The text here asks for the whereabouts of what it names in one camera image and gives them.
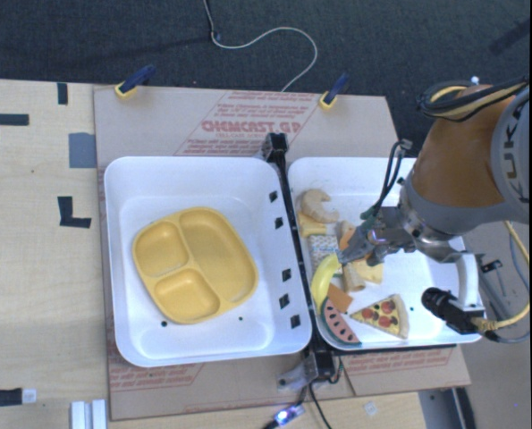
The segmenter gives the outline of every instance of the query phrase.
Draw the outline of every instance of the yellow plate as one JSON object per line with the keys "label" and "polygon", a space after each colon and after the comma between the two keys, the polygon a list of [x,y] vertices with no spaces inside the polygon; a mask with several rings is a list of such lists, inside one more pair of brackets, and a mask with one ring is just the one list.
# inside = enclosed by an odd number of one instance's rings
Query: yellow plate
{"label": "yellow plate", "polygon": [[258,286],[258,269],[238,232],[211,208],[151,223],[136,235],[132,257],[150,297],[180,324],[221,315]]}

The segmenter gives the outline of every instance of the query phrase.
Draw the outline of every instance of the clamp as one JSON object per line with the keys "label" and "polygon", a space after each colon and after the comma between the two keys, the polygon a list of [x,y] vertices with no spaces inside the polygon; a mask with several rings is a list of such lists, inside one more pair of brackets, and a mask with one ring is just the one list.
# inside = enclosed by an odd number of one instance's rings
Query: clamp
{"label": "clamp", "polygon": [[337,99],[337,94],[346,92],[349,88],[349,75],[347,73],[342,74],[339,79],[334,83],[333,87],[326,91],[319,98],[319,105],[324,110],[329,110]]}
{"label": "clamp", "polygon": [[114,87],[114,92],[119,98],[129,98],[137,91],[139,85],[146,85],[156,72],[154,65],[147,65],[136,71],[121,84]]}

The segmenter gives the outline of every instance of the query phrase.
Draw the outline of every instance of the toy watermelon slice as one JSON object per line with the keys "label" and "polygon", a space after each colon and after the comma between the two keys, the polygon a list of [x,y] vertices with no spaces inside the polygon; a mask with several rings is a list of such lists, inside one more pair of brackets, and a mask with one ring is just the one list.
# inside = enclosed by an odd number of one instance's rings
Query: toy watermelon slice
{"label": "toy watermelon slice", "polygon": [[328,297],[325,298],[321,306],[321,319],[336,341],[348,346],[359,346],[361,344],[355,332],[349,327],[345,318]]}

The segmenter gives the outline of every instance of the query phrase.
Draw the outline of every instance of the yellow cable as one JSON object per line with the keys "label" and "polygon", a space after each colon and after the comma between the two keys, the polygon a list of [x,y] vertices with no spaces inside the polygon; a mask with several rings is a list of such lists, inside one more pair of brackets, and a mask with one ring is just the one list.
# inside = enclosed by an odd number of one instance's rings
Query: yellow cable
{"label": "yellow cable", "polygon": [[[522,256],[524,256],[524,259],[526,260],[526,264],[528,265],[528,269],[529,269],[530,256],[529,256],[528,251],[526,250],[526,247],[519,239],[518,233],[514,230],[510,221],[504,221],[504,225],[506,226],[506,229],[508,229],[508,233],[512,236],[516,245],[518,245],[518,248],[520,249]],[[522,310],[517,315],[513,316],[512,318],[504,319],[502,321],[491,321],[489,319],[476,317],[476,318],[472,318],[470,322],[473,323],[476,327],[478,327],[478,330],[481,332],[495,331],[496,329],[500,329],[501,327],[505,327],[507,325],[517,323],[520,319],[526,316],[529,313],[529,311],[530,311],[530,303],[528,301],[526,306],[522,308]]]}

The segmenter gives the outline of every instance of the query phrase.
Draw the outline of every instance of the toy pizza slice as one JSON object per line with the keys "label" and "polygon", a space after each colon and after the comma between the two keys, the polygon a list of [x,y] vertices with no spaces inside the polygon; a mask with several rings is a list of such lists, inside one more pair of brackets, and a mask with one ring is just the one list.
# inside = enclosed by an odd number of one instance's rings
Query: toy pizza slice
{"label": "toy pizza slice", "polygon": [[393,294],[361,308],[351,317],[400,339],[406,339],[409,335],[409,316],[399,294]]}

